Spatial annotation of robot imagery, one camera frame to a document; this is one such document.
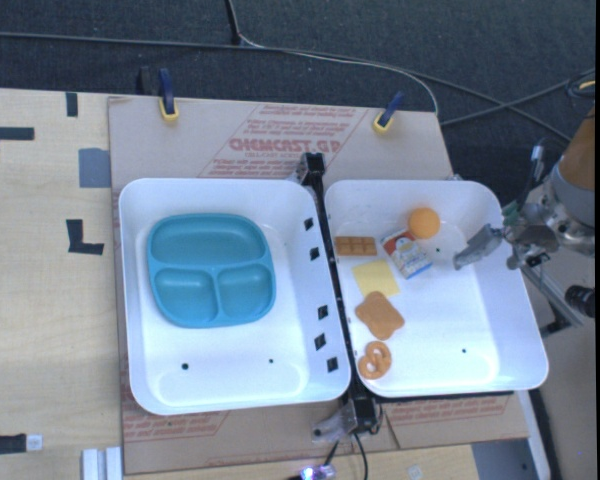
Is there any white and red carton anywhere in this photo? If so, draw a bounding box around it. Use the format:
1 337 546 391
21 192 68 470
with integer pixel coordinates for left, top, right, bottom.
379 228 434 281

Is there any white plastic tray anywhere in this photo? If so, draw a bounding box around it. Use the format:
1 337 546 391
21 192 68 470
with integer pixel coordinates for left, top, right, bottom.
117 176 353 416
323 178 551 399

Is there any brown cardboard board red print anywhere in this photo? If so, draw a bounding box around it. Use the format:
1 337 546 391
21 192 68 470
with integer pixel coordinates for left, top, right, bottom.
106 95 532 475

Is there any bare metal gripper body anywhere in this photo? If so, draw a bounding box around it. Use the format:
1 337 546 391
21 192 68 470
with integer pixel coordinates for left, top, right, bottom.
501 193 597 261

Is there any yellow cheese slice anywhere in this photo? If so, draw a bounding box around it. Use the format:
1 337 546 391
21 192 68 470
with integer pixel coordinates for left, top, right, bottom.
350 258 402 300

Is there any black block with thin wires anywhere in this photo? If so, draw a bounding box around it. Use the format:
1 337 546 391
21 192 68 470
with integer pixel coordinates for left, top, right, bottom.
346 396 382 435
298 151 328 187

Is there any orange pretzel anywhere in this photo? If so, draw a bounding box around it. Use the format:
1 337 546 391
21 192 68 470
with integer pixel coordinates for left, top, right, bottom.
356 340 393 381

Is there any orange ball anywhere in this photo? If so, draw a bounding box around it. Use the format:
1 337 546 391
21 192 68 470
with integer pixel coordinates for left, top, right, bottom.
407 206 442 240

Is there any blue divided plate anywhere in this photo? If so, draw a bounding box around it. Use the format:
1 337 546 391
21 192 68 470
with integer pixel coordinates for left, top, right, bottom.
145 212 278 330

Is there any brown waffle biscuit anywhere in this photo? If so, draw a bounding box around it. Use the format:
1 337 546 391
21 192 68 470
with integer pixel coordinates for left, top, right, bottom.
333 235 379 258

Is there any thin black rod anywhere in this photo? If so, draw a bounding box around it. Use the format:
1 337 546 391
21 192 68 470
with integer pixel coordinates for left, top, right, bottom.
311 180 367 405

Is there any brown toast slice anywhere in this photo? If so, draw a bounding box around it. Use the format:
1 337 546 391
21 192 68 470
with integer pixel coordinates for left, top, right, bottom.
354 290 406 342

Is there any black cylinder on white bracket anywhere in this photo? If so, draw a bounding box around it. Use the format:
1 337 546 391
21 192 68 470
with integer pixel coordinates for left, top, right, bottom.
564 283 597 320

